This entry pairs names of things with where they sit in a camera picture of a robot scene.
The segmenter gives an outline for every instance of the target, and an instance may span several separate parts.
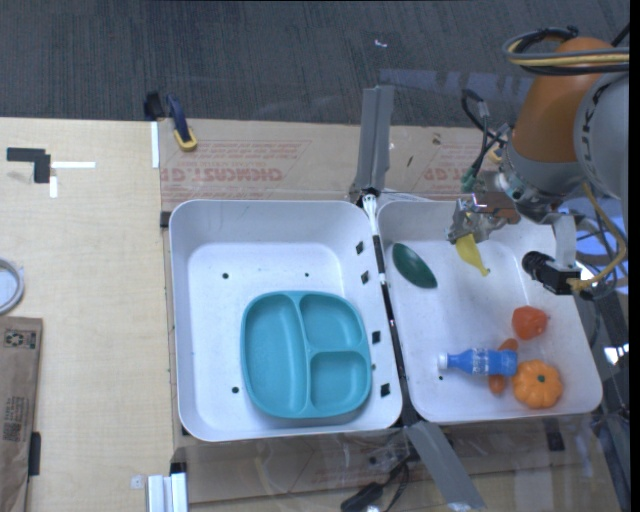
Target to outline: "blue divided plate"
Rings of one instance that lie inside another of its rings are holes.
[[[346,414],[371,389],[371,357],[362,319],[337,295],[273,292],[242,318],[242,373],[253,403],[280,418]]]

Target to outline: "blue bottle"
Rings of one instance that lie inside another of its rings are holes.
[[[470,348],[460,354],[441,353],[438,368],[458,368],[471,375],[505,375],[511,377],[518,369],[518,354],[513,350]]]

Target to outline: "green spoon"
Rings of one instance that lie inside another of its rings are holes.
[[[436,276],[416,252],[404,244],[393,244],[393,263],[398,272],[411,284],[420,288],[438,286]]]

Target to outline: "bottle cap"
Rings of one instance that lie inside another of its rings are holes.
[[[446,370],[449,366],[448,357],[446,352],[440,352],[438,354],[438,370]]]

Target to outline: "gray floor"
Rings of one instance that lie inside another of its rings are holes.
[[[188,117],[358,124],[362,89],[398,86],[394,124],[469,126],[471,87],[497,125],[532,76],[500,46],[575,25],[611,41],[630,0],[178,2],[0,0],[0,115],[144,119],[150,91]]]

